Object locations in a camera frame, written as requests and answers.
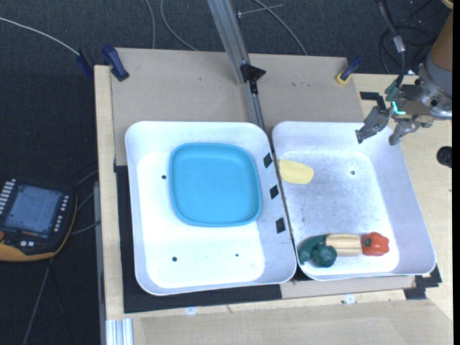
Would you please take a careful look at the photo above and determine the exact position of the beige toy bread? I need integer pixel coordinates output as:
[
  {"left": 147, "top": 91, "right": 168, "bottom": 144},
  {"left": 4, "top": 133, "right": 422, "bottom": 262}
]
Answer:
[{"left": 325, "top": 232, "right": 362, "bottom": 257}]

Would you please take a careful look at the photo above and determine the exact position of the black cylinder on white bracket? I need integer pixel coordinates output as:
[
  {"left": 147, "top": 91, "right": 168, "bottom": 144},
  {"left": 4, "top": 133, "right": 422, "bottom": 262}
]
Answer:
[{"left": 436, "top": 145, "right": 453, "bottom": 168}]

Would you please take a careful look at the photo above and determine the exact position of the white plastic tray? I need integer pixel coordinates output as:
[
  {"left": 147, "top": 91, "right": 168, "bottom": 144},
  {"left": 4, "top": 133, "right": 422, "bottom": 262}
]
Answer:
[
  {"left": 270, "top": 120, "right": 438, "bottom": 282},
  {"left": 124, "top": 120, "right": 298, "bottom": 297}
]

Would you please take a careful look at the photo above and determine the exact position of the brown cardboard board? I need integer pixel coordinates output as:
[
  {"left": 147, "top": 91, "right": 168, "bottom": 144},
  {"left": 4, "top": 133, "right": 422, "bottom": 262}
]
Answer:
[{"left": 109, "top": 47, "right": 418, "bottom": 300}]

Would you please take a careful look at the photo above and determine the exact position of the yellow toy food slice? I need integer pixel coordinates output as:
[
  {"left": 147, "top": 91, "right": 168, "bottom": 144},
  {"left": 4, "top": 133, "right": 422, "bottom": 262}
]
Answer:
[{"left": 277, "top": 158, "right": 315, "bottom": 185}]

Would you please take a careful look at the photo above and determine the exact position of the blue plate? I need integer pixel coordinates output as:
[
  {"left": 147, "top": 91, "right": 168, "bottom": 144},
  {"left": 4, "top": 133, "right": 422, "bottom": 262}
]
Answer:
[{"left": 168, "top": 142, "right": 263, "bottom": 228}]

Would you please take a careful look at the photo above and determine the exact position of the green broccoli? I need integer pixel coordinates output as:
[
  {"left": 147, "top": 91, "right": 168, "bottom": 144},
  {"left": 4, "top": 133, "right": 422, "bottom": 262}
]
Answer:
[{"left": 297, "top": 234, "right": 339, "bottom": 268}]

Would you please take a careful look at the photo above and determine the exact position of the thin grey rod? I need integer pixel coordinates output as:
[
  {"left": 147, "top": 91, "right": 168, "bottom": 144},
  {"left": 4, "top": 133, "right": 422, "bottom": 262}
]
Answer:
[{"left": 245, "top": 84, "right": 267, "bottom": 131}]

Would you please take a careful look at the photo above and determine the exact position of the red bell pepper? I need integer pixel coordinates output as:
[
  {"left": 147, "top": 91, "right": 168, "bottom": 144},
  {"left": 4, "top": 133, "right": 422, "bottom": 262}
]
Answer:
[{"left": 360, "top": 231, "right": 391, "bottom": 257}]

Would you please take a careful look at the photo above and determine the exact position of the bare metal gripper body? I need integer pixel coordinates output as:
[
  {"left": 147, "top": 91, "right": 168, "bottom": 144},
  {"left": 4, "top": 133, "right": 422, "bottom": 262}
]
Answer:
[{"left": 390, "top": 81, "right": 453, "bottom": 129}]

